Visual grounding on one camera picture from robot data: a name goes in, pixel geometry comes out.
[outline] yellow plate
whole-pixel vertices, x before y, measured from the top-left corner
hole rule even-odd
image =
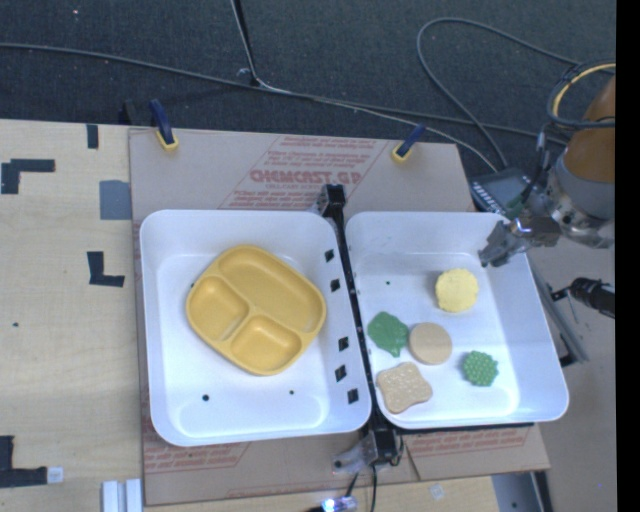
[[[218,256],[191,288],[186,311],[209,346],[256,375],[291,366],[327,314],[324,297],[311,281],[253,245]]]

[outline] green toy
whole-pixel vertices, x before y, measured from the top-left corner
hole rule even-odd
[[[491,386],[498,375],[498,361],[489,354],[472,350],[462,363],[466,379],[475,386]]]
[[[409,328],[397,317],[383,311],[369,322],[367,334],[378,347],[393,357],[400,357],[400,350],[407,344]]]

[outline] blue and yellow clamp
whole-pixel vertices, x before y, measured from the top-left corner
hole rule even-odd
[[[423,124],[416,125],[409,137],[407,137],[404,142],[401,142],[395,148],[393,148],[393,151],[391,152],[391,158],[399,164],[405,162],[411,154],[411,146],[418,142],[426,129],[427,127]]]
[[[153,120],[156,123],[156,136],[160,141],[160,145],[165,151],[173,151],[178,147],[178,137],[171,130],[171,124],[164,107],[159,100],[153,99],[149,102],[149,108],[153,114]]]

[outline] beige round toy food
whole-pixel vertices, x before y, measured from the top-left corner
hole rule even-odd
[[[451,356],[451,336],[441,325],[424,322],[411,329],[409,350],[421,363],[441,364]]]
[[[465,311],[476,303],[478,280],[465,268],[453,268],[438,276],[436,298],[438,307],[451,313]]]
[[[392,414],[400,414],[433,395],[431,385],[422,377],[415,363],[402,363],[383,370],[376,379],[384,404]]]

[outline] cardboard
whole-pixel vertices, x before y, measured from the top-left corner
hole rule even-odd
[[[136,314],[141,379],[144,490],[147,505],[344,490],[331,458],[359,434],[327,435],[197,448],[172,446],[153,429],[138,230],[150,213],[175,209],[314,207],[325,183],[342,183],[345,216],[360,211],[469,211],[472,201],[455,146],[423,144],[394,163],[398,141],[177,130],[179,147],[162,149],[153,129],[129,136]],[[403,436],[398,466],[381,485],[548,468],[538,427],[473,429]],[[361,475],[357,485],[369,485]]]

